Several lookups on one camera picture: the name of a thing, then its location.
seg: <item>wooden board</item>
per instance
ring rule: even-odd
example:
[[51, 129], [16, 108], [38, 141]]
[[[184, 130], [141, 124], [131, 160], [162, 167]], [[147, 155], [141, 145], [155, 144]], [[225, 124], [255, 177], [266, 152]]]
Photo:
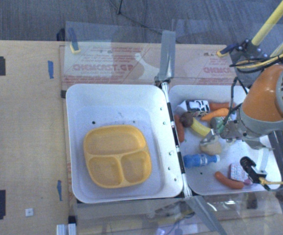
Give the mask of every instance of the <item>wooden board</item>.
[[[6, 62], [0, 76], [0, 190], [6, 192], [0, 234], [54, 234], [57, 224], [67, 223], [61, 44], [0, 41]], [[28, 208], [34, 215], [25, 217]]]
[[[77, 83], [153, 84], [160, 68], [161, 44], [80, 42], [73, 54], [62, 47], [62, 85]], [[236, 76], [230, 56], [219, 58], [224, 45], [176, 45], [171, 86], [231, 85]]]

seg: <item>blue tape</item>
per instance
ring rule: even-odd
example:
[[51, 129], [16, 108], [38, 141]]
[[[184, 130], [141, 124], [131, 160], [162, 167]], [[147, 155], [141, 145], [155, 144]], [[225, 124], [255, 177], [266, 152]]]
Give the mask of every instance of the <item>blue tape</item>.
[[50, 79], [53, 79], [53, 62], [52, 61], [48, 61], [48, 72], [49, 72], [49, 76]]
[[62, 184], [61, 183], [62, 183], [61, 180], [58, 180], [57, 190], [58, 190], [60, 201], [62, 201]]

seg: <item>black cable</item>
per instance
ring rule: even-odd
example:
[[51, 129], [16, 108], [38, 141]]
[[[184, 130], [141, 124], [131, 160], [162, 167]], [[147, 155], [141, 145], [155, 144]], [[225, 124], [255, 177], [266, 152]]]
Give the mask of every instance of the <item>black cable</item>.
[[[110, 3], [110, 5], [111, 5], [116, 11], [118, 10], [118, 8], [117, 8], [116, 5], [112, 2], [112, 0], [109, 0], [109, 3]], [[143, 19], [142, 19], [142, 22], [139, 22], [139, 21], [137, 21], [137, 20], [135, 20], [135, 19], [133, 19], [133, 18], [127, 16], [126, 14], [123, 14], [122, 12], [120, 13], [120, 15], [122, 15], [122, 16], [125, 17], [125, 18], [127, 18], [128, 20], [131, 20], [131, 21], [134, 22], [135, 24], [139, 24], [139, 25], [142, 26], [143, 28], [146, 28], [146, 29], [148, 29], [148, 30], [151, 30], [151, 31], [157, 33], [157, 34], [162, 35], [162, 32], [161, 32], [161, 31], [159, 31], [159, 30], [157, 30], [157, 29], [153, 29], [153, 28], [151, 28], [151, 27], [149, 27], [149, 26], [147, 26], [147, 25], [144, 24], [144, 21], [145, 21], [145, 19], [146, 19], [146, 12], [147, 12], [147, 2], [146, 2], [146, 0], [143, 0], [143, 3], [144, 3], [144, 5], [145, 5], [145, 8], [144, 8], [144, 11], [143, 11]]]
[[[277, 60], [278, 60], [279, 62], [282, 62], [282, 61], [283, 61], [283, 57], [280, 58], [279, 55], [278, 55], [277, 57], [278, 57]], [[253, 65], [253, 64], [259, 64], [260, 62], [265, 62], [265, 61], [271, 60], [271, 59], [273, 59], [273, 58], [275, 58], [275, 56], [273, 56], [273, 57], [268, 57], [268, 58], [253, 57], [253, 58], [250, 58], [250, 59], [247, 59], [247, 60], [242, 60], [242, 62], [247, 61], [247, 62], [248, 62], [247, 64]], [[238, 67], [238, 66], [245, 66], [245, 65], [246, 65], [246, 64], [244, 64], [244, 63], [241, 63], [241, 64], [234, 63], [234, 64], [231, 64], [229, 67]]]
[[239, 105], [235, 106], [235, 107], [231, 110], [231, 113], [233, 113], [234, 111], [236, 111], [237, 109], [239, 109], [241, 105], [242, 105], [242, 103], [240, 103]]
[[240, 80], [239, 78], [238, 78], [238, 82], [239, 82], [240, 85], [242, 86], [242, 88], [243, 88], [245, 94], [248, 95], [248, 91], [247, 91], [246, 87], [243, 85], [243, 83], [241, 82], [241, 80]]
[[233, 102], [234, 102], [234, 87], [235, 87], [237, 81], [238, 81], [238, 77], [236, 76], [236, 77], [234, 78], [234, 81], [233, 81], [231, 87], [230, 87], [230, 101], [231, 101], [231, 103], [230, 103], [230, 106], [229, 106], [228, 114], [227, 114], [227, 116], [226, 116], [226, 117], [224, 118], [224, 120], [223, 120], [223, 125], [224, 125], [224, 126], [225, 126], [225, 124], [227, 123], [229, 116], [230, 116], [231, 113], [233, 112], [233, 111], [232, 111], [232, 110], [233, 110], [232, 108], [233, 108]]
[[120, 0], [117, 7], [117, 12], [116, 12], [117, 15], [121, 14], [122, 4], [123, 4], [123, 0]]

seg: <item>toy carrot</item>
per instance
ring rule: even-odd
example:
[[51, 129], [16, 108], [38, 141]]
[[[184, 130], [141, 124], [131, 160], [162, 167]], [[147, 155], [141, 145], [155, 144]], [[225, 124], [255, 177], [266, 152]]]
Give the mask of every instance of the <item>toy carrot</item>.
[[225, 117], [229, 113], [229, 110], [227, 108], [221, 108], [218, 110], [215, 110], [213, 112], [208, 113], [207, 115], [204, 115], [201, 117], [202, 121], [211, 121], [214, 117]]
[[180, 116], [174, 115], [174, 121], [175, 121], [175, 125], [176, 125], [176, 131], [177, 131], [177, 134], [178, 134], [178, 140], [179, 140], [180, 143], [182, 143], [182, 142], [185, 141], [185, 130], [184, 130], [184, 126], [180, 122]]
[[216, 110], [221, 109], [221, 108], [229, 109], [229, 102], [226, 102], [226, 103], [213, 103], [213, 102], [209, 102], [209, 106], [210, 106], [210, 110], [211, 111], [216, 111]]

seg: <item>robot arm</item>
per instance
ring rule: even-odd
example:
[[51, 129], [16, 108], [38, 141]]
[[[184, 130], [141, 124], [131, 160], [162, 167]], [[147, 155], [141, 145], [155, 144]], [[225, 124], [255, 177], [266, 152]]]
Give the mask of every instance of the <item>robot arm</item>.
[[242, 139], [253, 149], [262, 148], [260, 137], [283, 130], [283, 65], [266, 68], [253, 83], [237, 111], [220, 136]]

